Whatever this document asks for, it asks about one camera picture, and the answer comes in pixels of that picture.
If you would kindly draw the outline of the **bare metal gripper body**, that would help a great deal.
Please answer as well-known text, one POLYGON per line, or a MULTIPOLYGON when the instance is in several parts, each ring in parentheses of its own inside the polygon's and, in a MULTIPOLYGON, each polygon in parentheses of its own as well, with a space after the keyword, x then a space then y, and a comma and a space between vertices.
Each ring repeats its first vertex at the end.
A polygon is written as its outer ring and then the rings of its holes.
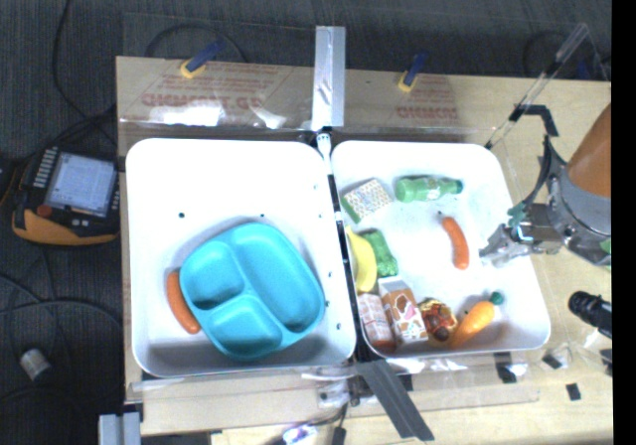
POLYGON ((532 204, 516 237, 534 252, 553 254, 564 247, 592 265, 611 264, 611 235, 585 224, 565 205, 532 204))

